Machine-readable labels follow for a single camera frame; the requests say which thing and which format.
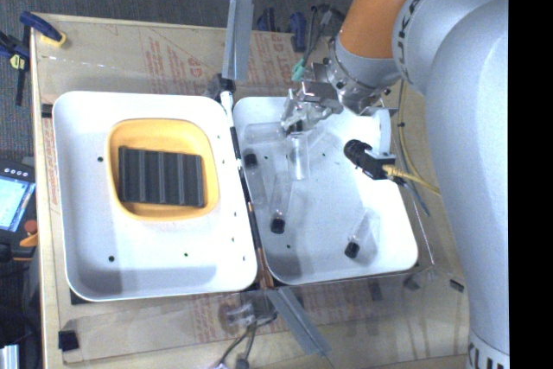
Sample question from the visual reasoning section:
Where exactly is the black block with thin wires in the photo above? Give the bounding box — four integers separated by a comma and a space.
204, 72, 238, 101
221, 292, 278, 328

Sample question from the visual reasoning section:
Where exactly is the white plastic tray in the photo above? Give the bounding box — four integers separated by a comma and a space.
51, 90, 259, 303
232, 95, 420, 288

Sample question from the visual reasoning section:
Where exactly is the thin black and white rod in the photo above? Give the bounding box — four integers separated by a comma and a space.
219, 89, 275, 289

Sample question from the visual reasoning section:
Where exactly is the black cylinder on white bracket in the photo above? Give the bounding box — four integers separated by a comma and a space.
343, 107, 399, 181

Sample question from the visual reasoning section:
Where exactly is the black ribbed block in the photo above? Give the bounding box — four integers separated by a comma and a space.
117, 145, 207, 209

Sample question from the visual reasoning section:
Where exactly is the brown cardboard board red print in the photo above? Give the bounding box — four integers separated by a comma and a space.
29, 11, 471, 365

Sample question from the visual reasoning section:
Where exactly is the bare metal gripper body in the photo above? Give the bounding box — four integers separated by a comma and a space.
287, 60, 386, 117

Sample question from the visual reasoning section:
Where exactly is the clear plastic bottle black cap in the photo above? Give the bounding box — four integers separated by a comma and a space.
242, 150, 270, 205
343, 209, 382, 260
285, 120, 324, 181
268, 170, 296, 236

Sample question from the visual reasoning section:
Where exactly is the yellow bowl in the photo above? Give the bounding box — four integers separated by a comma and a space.
105, 118, 220, 223

